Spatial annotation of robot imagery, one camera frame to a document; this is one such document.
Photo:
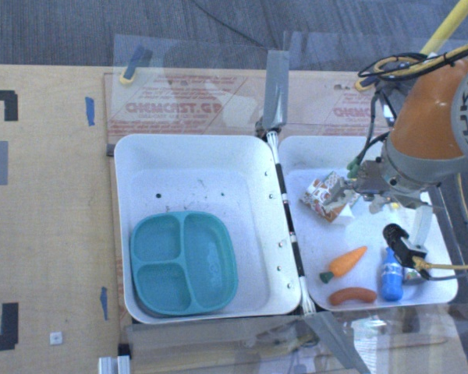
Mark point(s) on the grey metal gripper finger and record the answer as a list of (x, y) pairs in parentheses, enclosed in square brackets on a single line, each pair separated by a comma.
[(344, 185), (335, 198)]

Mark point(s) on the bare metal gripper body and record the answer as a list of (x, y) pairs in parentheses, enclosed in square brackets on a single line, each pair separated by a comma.
[(374, 179)]

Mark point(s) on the orange and white carton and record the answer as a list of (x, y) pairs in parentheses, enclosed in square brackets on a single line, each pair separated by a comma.
[(316, 199)]

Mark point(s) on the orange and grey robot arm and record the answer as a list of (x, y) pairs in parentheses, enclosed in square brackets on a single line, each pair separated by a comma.
[(425, 115)]

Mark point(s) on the white plastic tray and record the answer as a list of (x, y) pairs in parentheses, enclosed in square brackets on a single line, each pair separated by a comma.
[(226, 158), (323, 240)]

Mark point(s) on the orange carrot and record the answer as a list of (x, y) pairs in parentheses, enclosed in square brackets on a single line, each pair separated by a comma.
[(345, 264)]

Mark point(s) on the brown sausage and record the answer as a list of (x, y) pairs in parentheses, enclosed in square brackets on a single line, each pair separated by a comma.
[(353, 296)]

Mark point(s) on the blue bottle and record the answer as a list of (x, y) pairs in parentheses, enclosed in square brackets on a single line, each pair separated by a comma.
[(391, 281)]

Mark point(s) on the small silver can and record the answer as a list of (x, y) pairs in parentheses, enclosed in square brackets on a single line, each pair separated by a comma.
[(412, 276)]

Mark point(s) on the green divided plate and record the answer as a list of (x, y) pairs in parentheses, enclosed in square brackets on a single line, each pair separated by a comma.
[(183, 263)]

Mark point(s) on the brown cardboard board red print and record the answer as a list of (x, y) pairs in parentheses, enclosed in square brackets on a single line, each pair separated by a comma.
[(187, 107)]

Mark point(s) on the small white square tile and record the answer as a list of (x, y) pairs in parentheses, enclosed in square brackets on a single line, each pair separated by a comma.
[(56, 338)]

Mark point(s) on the black cylinder on white bracket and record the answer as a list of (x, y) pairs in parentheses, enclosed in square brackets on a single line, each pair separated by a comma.
[(403, 245)]

